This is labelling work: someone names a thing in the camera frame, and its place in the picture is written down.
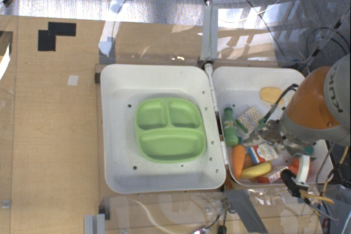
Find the toy carrot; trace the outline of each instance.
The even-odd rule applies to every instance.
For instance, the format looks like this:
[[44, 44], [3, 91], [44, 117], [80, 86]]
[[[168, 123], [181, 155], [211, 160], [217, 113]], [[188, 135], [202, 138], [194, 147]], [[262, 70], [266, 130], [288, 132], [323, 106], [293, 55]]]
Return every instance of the toy carrot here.
[[235, 179], [239, 179], [245, 162], [245, 147], [238, 144], [233, 147], [233, 172]]

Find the red object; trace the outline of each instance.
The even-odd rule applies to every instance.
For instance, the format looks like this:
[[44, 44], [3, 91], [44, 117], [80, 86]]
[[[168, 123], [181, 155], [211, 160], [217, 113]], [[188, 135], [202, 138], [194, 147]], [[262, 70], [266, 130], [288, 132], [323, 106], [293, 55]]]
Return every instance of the red object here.
[[294, 158], [290, 164], [290, 166], [298, 168], [300, 164], [300, 160], [298, 158]]
[[289, 170], [292, 171], [294, 174], [297, 175], [298, 173], [298, 167], [295, 167], [295, 166], [289, 166]]
[[287, 169], [287, 166], [276, 166], [273, 167], [273, 169], [262, 175], [257, 177], [257, 181], [265, 184], [271, 184], [272, 182], [275, 182], [276, 180], [280, 179], [280, 173], [282, 170]]

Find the carrot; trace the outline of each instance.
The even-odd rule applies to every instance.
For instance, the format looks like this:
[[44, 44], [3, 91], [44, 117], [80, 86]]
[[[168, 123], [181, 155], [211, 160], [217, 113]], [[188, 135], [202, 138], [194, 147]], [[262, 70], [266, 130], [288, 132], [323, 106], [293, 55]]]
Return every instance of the carrot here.
[[241, 144], [233, 147], [233, 172], [235, 179], [239, 179], [245, 162], [245, 147]]
[[296, 167], [298, 169], [300, 164], [300, 160], [298, 158], [294, 158], [290, 164], [290, 166]]

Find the banana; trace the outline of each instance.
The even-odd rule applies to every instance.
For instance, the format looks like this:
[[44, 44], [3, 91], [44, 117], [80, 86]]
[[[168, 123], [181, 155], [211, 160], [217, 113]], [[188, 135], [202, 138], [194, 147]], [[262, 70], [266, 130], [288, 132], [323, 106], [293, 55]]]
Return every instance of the banana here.
[[242, 179], [256, 178], [258, 176], [264, 175], [265, 173], [268, 173], [271, 169], [272, 169], [271, 164], [269, 162], [264, 162], [256, 166], [249, 167], [242, 170], [240, 178]]

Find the metal bracket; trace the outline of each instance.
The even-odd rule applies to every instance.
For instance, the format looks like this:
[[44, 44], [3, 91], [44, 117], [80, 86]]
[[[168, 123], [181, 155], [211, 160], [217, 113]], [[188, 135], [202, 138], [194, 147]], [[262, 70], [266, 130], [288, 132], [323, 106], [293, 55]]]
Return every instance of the metal bracket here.
[[227, 146], [225, 145], [224, 141], [221, 141], [220, 145], [221, 145], [221, 148], [222, 148], [222, 155], [223, 155], [224, 165], [229, 165]]
[[224, 195], [230, 202], [230, 210], [235, 210], [248, 232], [268, 233], [261, 218], [252, 205], [247, 190], [228, 190]]
[[217, 58], [218, 46], [218, 7], [204, 6], [200, 61]]
[[105, 234], [105, 215], [86, 215], [84, 218], [84, 234]]
[[2, 209], [9, 209], [9, 208], [11, 208], [11, 200], [3, 200], [3, 201], [1, 201], [1, 208]]
[[99, 214], [103, 214], [105, 220], [110, 220], [110, 203], [108, 197], [104, 197], [99, 205]]

